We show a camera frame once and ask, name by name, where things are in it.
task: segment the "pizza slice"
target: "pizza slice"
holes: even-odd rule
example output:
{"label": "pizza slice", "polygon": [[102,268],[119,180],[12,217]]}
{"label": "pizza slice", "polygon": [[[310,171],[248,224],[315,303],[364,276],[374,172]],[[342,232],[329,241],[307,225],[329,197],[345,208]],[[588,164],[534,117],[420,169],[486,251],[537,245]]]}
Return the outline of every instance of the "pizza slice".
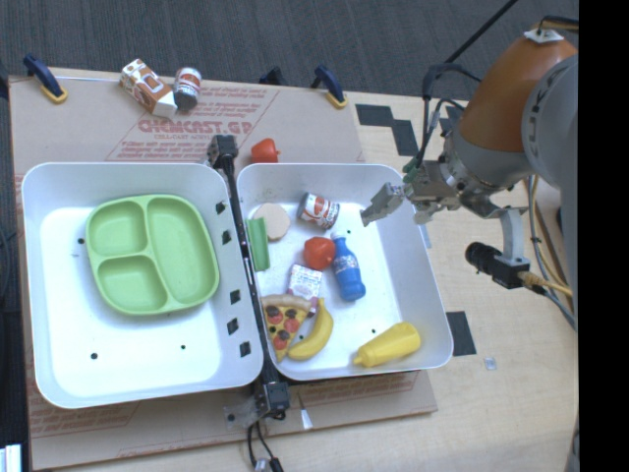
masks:
{"label": "pizza slice", "polygon": [[288,347],[308,316],[311,302],[291,294],[272,294],[261,298],[264,322],[277,361],[281,362]]}

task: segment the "wooden table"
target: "wooden table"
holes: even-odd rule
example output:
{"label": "wooden table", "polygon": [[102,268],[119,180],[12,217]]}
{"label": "wooden table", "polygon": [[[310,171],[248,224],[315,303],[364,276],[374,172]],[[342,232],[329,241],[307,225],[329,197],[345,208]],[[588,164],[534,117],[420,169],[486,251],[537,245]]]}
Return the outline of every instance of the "wooden table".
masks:
{"label": "wooden table", "polygon": [[[87,77],[93,73],[82,72]],[[348,92],[366,162],[401,172],[391,128],[360,124],[356,104],[391,107],[396,120],[422,131],[420,98]],[[427,158],[439,154],[438,130]],[[544,211],[558,206],[544,194]],[[525,206],[523,185],[494,197],[500,206]],[[545,297],[506,290],[465,260],[474,241],[502,248],[498,220],[460,208],[442,211],[427,225],[429,256],[446,312],[464,312],[477,353],[454,356],[429,378],[438,410],[428,415],[271,437],[267,443],[287,472],[411,470],[562,471],[578,414],[577,336]],[[525,234],[529,227],[525,221]],[[554,239],[561,255],[561,240]],[[539,273],[531,243],[525,256]],[[254,440],[257,456],[266,456]],[[170,453],[71,467],[90,472],[127,470],[251,471],[247,444],[232,442]]]}

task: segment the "toy water bottle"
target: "toy water bottle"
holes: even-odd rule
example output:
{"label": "toy water bottle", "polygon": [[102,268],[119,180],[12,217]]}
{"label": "toy water bottle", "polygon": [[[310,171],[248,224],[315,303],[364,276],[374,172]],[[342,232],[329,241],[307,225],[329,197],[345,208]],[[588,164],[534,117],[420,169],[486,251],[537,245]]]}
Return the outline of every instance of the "toy water bottle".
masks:
{"label": "toy water bottle", "polygon": [[332,268],[341,287],[341,297],[346,301],[356,301],[364,297],[367,289],[361,279],[361,269],[354,253],[347,248],[345,235],[334,232],[330,236],[336,245],[336,254],[332,261]]}

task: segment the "tin can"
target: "tin can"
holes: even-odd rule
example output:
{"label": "tin can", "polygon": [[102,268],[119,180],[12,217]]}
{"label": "tin can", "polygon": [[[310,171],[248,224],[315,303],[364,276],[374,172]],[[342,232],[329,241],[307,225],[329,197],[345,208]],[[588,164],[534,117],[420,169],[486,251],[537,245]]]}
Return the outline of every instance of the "tin can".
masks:
{"label": "tin can", "polygon": [[192,110],[199,102],[201,76],[199,70],[180,68],[175,75],[173,91],[175,103],[180,110]]}
{"label": "tin can", "polygon": [[314,222],[323,229],[329,229],[336,222],[340,204],[333,203],[322,196],[305,193],[297,208],[298,218]]}

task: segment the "banana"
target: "banana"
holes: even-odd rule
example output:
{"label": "banana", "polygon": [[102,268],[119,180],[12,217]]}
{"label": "banana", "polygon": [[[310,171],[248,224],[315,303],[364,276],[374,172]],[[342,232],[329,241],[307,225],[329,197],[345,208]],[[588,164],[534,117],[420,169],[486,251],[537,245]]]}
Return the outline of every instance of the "banana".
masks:
{"label": "banana", "polygon": [[330,312],[327,311],[323,298],[319,297],[316,322],[314,322],[312,332],[308,337],[291,346],[287,353],[288,356],[293,360],[308,360],[312,358],[327,344],[333,327],[334,319]]}

